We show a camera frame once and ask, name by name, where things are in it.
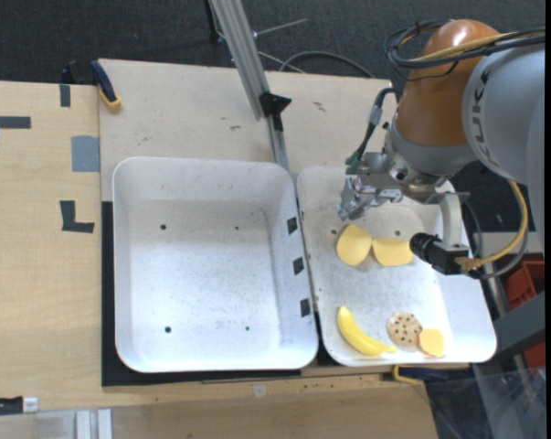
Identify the small yellow potato chip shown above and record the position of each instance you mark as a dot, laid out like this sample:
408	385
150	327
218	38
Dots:
432	342

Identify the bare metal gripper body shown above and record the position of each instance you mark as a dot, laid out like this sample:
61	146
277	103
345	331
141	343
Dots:
379	174

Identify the white plastic tray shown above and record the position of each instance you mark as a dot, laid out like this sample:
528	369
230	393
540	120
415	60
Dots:
384	291
211	268

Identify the beige chocolate chip biscuit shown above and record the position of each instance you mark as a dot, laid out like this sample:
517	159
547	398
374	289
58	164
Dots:
403	329

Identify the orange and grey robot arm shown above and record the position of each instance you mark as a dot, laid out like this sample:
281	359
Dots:
444	108

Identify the pale wood board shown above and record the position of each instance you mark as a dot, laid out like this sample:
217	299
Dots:
188	108

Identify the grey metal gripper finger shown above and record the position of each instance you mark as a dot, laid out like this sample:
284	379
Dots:
346	205
364	206

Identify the black cylinder on white bracket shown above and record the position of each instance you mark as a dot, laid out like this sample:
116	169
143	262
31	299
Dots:
449	256

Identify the yellow banana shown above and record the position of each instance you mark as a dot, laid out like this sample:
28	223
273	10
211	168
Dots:
357	339

